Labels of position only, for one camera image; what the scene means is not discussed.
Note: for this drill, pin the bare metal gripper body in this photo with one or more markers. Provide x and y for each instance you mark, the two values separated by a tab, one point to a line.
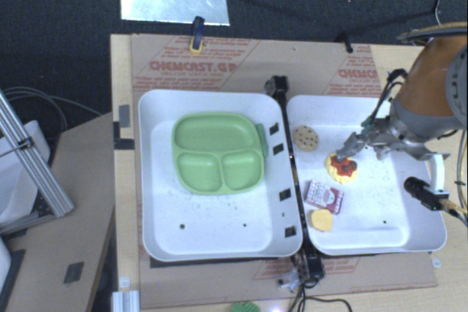
398	139

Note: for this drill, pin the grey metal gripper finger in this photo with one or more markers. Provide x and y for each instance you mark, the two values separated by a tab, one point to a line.
382	152
351	146

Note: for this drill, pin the yellow and red pizza slice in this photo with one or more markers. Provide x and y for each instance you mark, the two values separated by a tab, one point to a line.
342	173

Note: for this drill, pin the black cylinder on white bracket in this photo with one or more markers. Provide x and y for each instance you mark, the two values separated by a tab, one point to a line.
420	190

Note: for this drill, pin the brown chocolate chip biscuit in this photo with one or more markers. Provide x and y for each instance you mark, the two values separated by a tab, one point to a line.
305	139

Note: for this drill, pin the thin black rod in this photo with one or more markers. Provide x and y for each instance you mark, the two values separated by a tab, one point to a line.
292	157

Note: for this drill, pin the pink and white carton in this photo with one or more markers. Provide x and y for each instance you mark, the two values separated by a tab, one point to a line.
323	196

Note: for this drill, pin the yellow round bread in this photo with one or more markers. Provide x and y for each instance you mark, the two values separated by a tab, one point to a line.
321	220

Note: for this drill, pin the green ribbed toy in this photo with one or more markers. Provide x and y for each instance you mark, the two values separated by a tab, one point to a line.
244	307

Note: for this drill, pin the green divided plate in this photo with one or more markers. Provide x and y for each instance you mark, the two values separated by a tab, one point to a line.
215	150

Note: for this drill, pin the white plastic tray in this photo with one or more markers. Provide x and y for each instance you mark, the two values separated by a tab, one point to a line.
219	223
373	208

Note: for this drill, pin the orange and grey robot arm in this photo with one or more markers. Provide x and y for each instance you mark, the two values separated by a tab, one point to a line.
426	84

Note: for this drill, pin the brown cardboard board red print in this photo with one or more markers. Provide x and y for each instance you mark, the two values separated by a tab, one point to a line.
234	62

